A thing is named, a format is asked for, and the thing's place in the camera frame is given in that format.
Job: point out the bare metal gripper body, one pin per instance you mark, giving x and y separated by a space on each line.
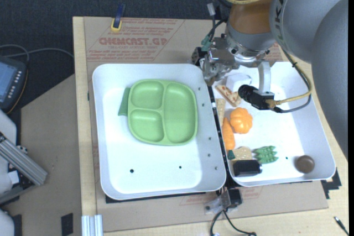
224 53

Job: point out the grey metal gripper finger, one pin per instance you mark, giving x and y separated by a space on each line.
209 74
223 73

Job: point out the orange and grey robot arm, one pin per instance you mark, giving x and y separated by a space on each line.
304 13

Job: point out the toy pizza slice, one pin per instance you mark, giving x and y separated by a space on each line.
229 95

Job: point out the beige toy biscuit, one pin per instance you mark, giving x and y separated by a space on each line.
220 110

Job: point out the green divided plate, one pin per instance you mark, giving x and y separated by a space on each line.
177 113

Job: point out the orange toy pumpkin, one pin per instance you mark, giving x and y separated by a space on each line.
241 121

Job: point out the orange toy carrot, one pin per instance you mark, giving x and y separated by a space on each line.
228 135

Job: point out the white plastic tray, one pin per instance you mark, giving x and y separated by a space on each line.
282 130
155 168

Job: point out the tan toy bread slice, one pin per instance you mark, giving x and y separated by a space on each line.
243 153

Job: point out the brown cardboard board red print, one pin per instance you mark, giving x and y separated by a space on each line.
132 41

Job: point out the green toy pea pods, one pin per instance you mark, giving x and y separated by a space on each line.
266 154

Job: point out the black box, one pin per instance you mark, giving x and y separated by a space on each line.
246 168

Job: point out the brown round toy biscuit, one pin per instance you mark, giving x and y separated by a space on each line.
304 164

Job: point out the black cylinder on white bracket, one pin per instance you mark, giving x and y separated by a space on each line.
257 96

